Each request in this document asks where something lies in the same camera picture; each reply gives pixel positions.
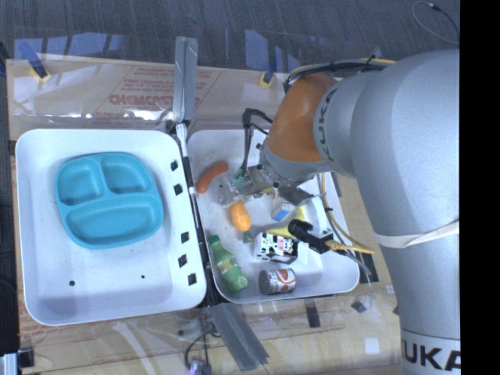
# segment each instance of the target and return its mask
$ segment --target tin can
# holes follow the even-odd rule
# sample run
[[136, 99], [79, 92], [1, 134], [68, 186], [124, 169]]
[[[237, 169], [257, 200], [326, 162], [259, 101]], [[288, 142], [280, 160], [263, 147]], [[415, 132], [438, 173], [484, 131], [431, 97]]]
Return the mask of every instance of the tin can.
[[263, 295], [291, 293], [295, 289], [295, 273], [290, 268], [262, 270], [259, 274], [259, 289]]

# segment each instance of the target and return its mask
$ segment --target white band on robot arm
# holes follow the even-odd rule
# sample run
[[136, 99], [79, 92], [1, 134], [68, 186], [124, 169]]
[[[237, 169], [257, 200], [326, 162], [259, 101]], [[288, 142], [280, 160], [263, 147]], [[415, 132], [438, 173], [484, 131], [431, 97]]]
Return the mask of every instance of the white band on robot arm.
[[381, 234], [375, 234], [379, 245], [390, 247], [390, 248], [407, 248], [409, 246], [418, 245], [420, 243], [425, 243], [427, 241], [433, 241], [435, 239], [444, 238], [452, 234], [459, 234], [459, 220], [444, 225], [436, 230], [432, 230], [426, 234], [407, 234], [404, 236], [384, 236]]

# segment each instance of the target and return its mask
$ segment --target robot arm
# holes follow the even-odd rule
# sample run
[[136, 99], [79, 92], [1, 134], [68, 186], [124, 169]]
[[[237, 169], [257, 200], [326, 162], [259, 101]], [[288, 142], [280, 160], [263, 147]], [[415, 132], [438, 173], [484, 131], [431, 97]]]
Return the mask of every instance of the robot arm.
[[460, 373], [459, 51], [386, 67], [294, 82], [259, 175], [286, 193], [317, 173], [355, 177], [398, 299], [403, 373]]

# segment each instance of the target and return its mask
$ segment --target black square hole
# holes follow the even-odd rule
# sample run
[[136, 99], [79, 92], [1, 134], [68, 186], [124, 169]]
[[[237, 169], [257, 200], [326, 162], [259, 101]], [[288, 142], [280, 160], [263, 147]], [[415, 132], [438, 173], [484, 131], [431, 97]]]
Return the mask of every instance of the black square hole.
[[175, 191], [175, 195], [178, 196], [182, 193], [182, 186], [180, 184], [176, 184], [174, 187], [173, 187], [174, 191]]
[[187, 277], [187, 282], [189, 286], [196, 283], [196, 273], [192, 273], [189, 277]]
[[183, 254], [177, 261], [179, 262], [179, 268], [182, 268], [188, 262], [188, 258]]

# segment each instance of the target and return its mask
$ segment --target bottle cap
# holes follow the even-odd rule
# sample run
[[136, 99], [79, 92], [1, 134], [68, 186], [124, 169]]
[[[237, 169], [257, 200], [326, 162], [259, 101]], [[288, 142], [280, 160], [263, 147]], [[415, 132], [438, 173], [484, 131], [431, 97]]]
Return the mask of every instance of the bottle cap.
[[212, 237], [209, 237], [209, 240], [207, 242], [209, 243], [209, 246], [211, 246], [218, 241], [220, 241], [219, 236], [214, 234]]

